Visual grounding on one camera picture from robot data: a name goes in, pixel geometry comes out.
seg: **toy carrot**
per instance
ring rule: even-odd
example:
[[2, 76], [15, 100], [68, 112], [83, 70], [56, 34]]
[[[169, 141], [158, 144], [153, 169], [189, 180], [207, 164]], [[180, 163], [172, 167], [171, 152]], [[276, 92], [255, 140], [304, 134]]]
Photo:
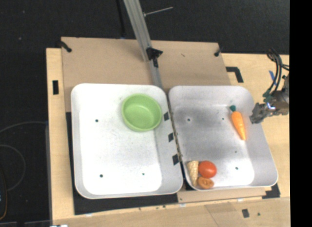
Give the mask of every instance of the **toy carrot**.
[[231, 105], [230, 109], [232, 111], [231, 119], [236, 131], [238, 132], [242, 140], [246, 140], [246, 131], [242, 114], [236, 111], [235, 105]]

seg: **bowl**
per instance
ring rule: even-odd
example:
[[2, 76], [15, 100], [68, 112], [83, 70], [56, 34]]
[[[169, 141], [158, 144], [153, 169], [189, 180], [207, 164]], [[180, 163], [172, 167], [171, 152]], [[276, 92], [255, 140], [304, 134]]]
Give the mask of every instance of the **bowl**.
[[122, 103], [122, 117], [133, 131], [155, 129], [161, 122], [162, 111], [158, 102], [145, 94], [133, 94]]

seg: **wooden table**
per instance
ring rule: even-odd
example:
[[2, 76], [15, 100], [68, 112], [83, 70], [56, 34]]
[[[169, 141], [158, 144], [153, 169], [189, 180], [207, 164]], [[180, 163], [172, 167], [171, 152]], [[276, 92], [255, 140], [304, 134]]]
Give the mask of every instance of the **wooden table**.
[[[75, 42], [74, 38], [65, 38], [65, 40]], [[111, 43], [111, 40], [96, 40], [96, 42], [100, 43], [101, 41], [109, 41]], [[127, 57], [136, 61], [139, 58], [139, 50], [134, 47], [133, 41], [126, 42], [130, 46], [129, 49], [133, 52], [133, 55], [130, 54]], [[185, 56], [188, 56], [188, 52], [193, 53], [194, 47], [197, 47], [196, 50], [200, 54], [198, 56], [192, 55], [192, 61], [195, 64], [193, 67], [195, 70], [193, 72], [201, 70], [200, 65], [202, 64], [202, 57], [206, 54], [205, 51], [211, 53], [217, 50], [217, 45], [215, 44], [209, 44], [209, 49], [206, 49], [208, 45], [200, 42], [190, 43], [191, 46], [189, 49], [186, 42], [156, 41], [153, 45], [173, 49], [172, 51], [176, 52], [176, 56], [179, 55], [182, 61]], [[120, 47], [118, 42], [115, 43], [115, 47]], [[96, 54], [94, 53], [94, 49], [96, 47], [93, 44], [92, 54]], [[66, 91], [67, 86], [64, 85], [66, 83], [64, 82], [64, 70], [66, 69], [64, 67], [64, 55], [66, 54], [67, 52], [64, 49], [48, 48], [46, 50], [51, 159], [51, 206], [54, 224], [101, 226], [105, 223], [105, 226], [116, 226], [122, 223], [122, 226], [189, 226], [193, 223], [194, 226], [207, 226], [208, 224], [210, 226], [233, 226], [226, 224], [236, 223], [241, 226], [257, 226], [263, 223], [270, 223], [270, 226], [285, 226], [279, 224], [290, 223], [289, 116], [266, 118], [262, 123], [279, 173], [278, 187], [281, 193], [280, 198], [262, 200], [262, 196], [271, 188], [256, 188], [250, 191], [239, 190], [234, 195], [233, 192], [226, 192], [224, 194], [216, 193], [208, 198], [202, 198], [196, 195], [196, 193], [192, 194], [182, 190], [179, 192], [182, 200], [178, 204], [167, 205], [166, 207], [151, 206], [97, 212], [89, 215], [75, 215], [67, 123], [65, 118], [66, 107], [68, 107], [66, 105], [66, 96], [68, 96], [69, 92]], [[167, 57], [172, 59], [175, 56], [171, 52]], [[284, 63], [289, 63], [289, 56], [281, 57]], [[272, 82], [269, 70], [274, 71], [274, 63], [266, 55], [256, 54], [222, 54], [220, 58], [224, 69], [226, 66], [238, 67], [244, 80], [243, 83], [238, 83], [234, 73], [227, 73], [227, 77], [222, 78], [224, 84], [240, 85], [247, 88], [255, 102], [261, 103], [263, 92]], [[203, 77], [194, 74], [192, 71], [188, 71], [189, 67], [186, 63], [185, 72], [189, 72], [186, 76], [189, 75], [189, 80], [192, 80], [191, 84], [196, 84], [194, 81], [200, 80]], [[162, 73], [160, 69], [164, 80], [167, 83], [169, 82], [170, 85], [186, 82], [183, 74], [179, 74], [179, 78], [177, 78], [176, 74], [170, 79], [170, 75], [164, 74], [164, 72]], [[218, 82], [217, 77], [214, 77], [214, 82]], [[56, 84], [58, 84], [57, 96], [53, 94], [56, 93], [55, 87], [53, 88]], [[245, 209], [245, 207], [249, 209], [250, 216], [248, 218], [243, 218], [241, 214], [242, 209]]]

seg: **white tray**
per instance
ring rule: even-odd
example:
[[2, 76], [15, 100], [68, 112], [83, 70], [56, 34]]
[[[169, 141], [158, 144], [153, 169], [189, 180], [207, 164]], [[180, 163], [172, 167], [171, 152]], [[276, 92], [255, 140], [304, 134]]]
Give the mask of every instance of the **white tray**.
[[[134, 93], [158, 101], [160, 125], [134, 132], [121, 105]], [[153, 85], [79, 84], [71, 93], [75, 185], [86, 198], [173, 194], [183, 177], [166, 94]]]
[[[277, 170], [262, 125], [249, 116], [254, 101], [241, 86], [176, 86], [169, 92], [186, 180], [191, 183], [186, 163], [209, 160], [217, 167], [214, 190], [273, 186]], [[247, 139], [234, 129], [229, 107], [236, 105], [243, 115]]]

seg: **black floor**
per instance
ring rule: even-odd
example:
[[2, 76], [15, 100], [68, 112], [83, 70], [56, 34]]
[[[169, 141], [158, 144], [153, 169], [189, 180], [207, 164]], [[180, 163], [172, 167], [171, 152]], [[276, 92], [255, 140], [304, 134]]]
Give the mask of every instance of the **black floor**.
[[[153, 40], [213, 41], [223, 52], [289, 54], [290, 0], [140, 0]], [[8, 211], [0, 221], [49, 219], [45, 49], [61, 36], [133, 39], [116, 0], [0, 0], [0, 165]], [[2, 129], [18, 123], [6, 131]]]

